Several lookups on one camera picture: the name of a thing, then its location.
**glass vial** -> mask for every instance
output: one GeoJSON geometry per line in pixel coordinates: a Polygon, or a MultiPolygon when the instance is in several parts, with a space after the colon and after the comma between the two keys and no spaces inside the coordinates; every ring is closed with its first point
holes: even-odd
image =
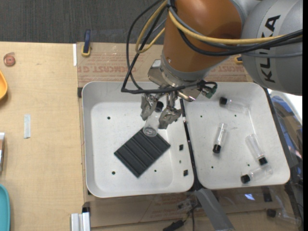
{"type": "Polygon", "coordinates": [[[220,153],[221,147],[223,146],[226,137],[227,137],[227,124],[226,123],[220,123],[218,130],[217,130],[217,134],[216,134],[216,139],[215,139],[215,143],[214,143],[214,147],[213,147],[213,152],[214,153],[220,153]]]}
{"type": "Polygon", "coordinates": [[[155,137],[158,132],[160,113],[153,111],[143,127],[143,133],[148,137],[155,137]]]}
{"type": "Polygon", "coordinates": [[[269,164],[261,165],[248,172],[246,175],[241,176],[241,182],[246,184],[250,181],[257,181],[265,178],[266,176],[272,175],[273,169],[269,164]]]}
{"type": "Polygon", "coordinates": [[[267,209],[266,214],[269,218],[275,220],[276,223],[282,225],[292,225],[299,228],[302,224],[302,219],[300,217],[297,217],[292,213],[287,213],[282,209],[267,209]]]}
{"type": "Polygon", "coordinates": [[[237,100],[221,97],[219,100],[219,104],[220,106],[230,109],[232,111],[248,113],[248,105],[237,100]]]}
{"type": "Polygon", "coordinates": [[[259,161],[260,165],[267,163],[264,152],[260,147],[256,134],[250,134],[245,139],[248,148],[256,160],[259,161]]]}

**black cable connector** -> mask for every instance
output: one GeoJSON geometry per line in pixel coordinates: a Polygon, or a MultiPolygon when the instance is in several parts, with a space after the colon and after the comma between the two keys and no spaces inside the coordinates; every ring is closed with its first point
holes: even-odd
{"type": "Polygon", "coordinates": [[[163,229],[163,231],[174,231],[176,229],[179,229],[180,227],[182,227],[184,225],[183,220],[178,220],[176,222],[173,222],[170,226],[166,227],[163,229]]]}

